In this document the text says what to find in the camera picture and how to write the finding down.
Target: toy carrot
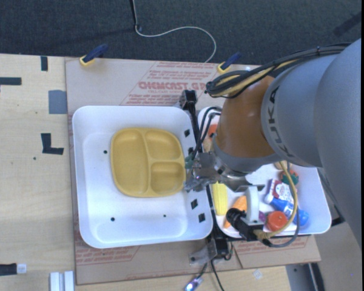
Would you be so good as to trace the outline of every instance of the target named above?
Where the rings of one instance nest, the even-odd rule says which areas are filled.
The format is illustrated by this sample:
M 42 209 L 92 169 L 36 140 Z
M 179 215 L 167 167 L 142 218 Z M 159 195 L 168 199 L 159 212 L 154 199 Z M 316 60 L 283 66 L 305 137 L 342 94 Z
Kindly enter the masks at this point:
M 235 203 L 233 204 L 232 208 L 236 208 L 236 209 L 241 210 L 241 211 L 247 211 L 247 196 L 246 195 L 241 195 L 240 197 L 238 197 L 236 199 Z M 229 223 L 229 221 L 225 217 L 224 228 L 227 229 L 230 226 L 231 226 L 231 224 Z

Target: cardboard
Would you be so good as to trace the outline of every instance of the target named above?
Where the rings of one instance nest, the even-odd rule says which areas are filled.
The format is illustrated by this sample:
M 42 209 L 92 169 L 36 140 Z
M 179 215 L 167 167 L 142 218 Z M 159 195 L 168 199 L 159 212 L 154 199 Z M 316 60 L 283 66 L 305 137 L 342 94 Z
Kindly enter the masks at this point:
M 234 68 L 253 66 L 234 66 Z M 192 62 L 95 59 L 88 67 L 78 58 L 66 59 L 67 113 L 70 143 L 75 232 L 76 283 L 91 284 L 159 276 L 195 274 L 201 266 L 189 264 L 189 254 L 200 250 L 204 239 L 113 249 L 95 249 L 81 238 L 78 228 L 73 132 L 71 118 L 85 105 L 178 104 L 183 90 L 197 92 L 197 110 L 223 104 L 221 98 L 204 93 L 205 84 L 218 76 L 216 64 Z M 274 239 L 274 242 L 288 239 Z M 289 247 L 270 249 L 259 242 L 234 242 L 230 261 L 220 261 L 217 270 L 250 269 L 320 260 L 313 236 L 297 238 Z

